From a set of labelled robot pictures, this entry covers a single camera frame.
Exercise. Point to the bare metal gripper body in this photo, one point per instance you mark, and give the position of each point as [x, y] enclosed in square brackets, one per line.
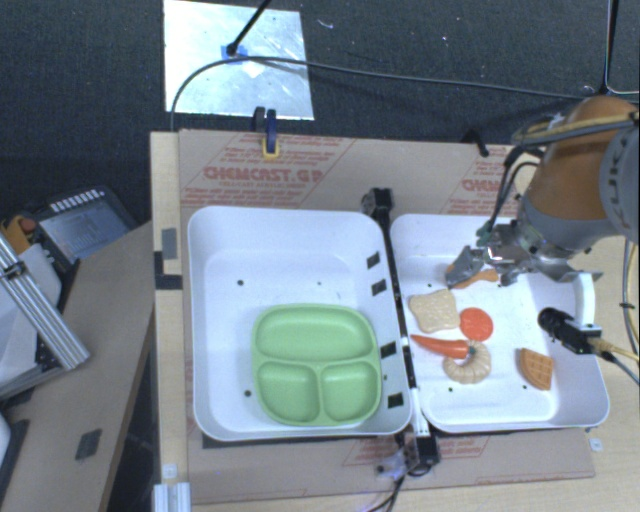
[515, 247]

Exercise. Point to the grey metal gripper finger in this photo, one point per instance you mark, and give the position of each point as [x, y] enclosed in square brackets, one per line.
[466, 264]
[514, 276]

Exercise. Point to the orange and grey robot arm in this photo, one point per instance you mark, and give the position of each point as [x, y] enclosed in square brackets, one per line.
[570, 170]

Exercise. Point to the orange toy chicken drumstick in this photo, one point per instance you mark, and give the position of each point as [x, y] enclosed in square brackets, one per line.
[482, 277]

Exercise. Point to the beige toy bread slice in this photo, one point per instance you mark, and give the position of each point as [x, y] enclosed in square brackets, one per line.
[434, 310]

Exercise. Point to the orange round toy slice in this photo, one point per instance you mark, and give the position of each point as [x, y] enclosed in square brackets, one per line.
[476, 324]

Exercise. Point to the thin black and white rod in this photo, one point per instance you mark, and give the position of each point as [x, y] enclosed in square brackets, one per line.
[398, 300]

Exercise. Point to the orange toy carrot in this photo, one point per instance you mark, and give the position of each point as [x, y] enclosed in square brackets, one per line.
[440, 345]

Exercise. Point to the orange toy waffle piece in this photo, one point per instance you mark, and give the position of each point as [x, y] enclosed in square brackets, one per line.
[537, 370]

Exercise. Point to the beige toy croissant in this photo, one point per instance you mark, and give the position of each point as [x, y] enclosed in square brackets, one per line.
[472, 371]

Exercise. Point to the white plastic tray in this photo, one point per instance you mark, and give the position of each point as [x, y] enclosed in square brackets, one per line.
[230, 260]
[520, 405]

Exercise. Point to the brown cardboard board red print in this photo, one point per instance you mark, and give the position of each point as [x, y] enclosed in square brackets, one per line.
[320, 165]

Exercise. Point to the green divided plate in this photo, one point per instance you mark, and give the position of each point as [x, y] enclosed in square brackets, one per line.
[312, 365]

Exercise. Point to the black cylinder on white bracket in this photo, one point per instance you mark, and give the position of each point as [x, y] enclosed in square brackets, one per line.
[562, 327]

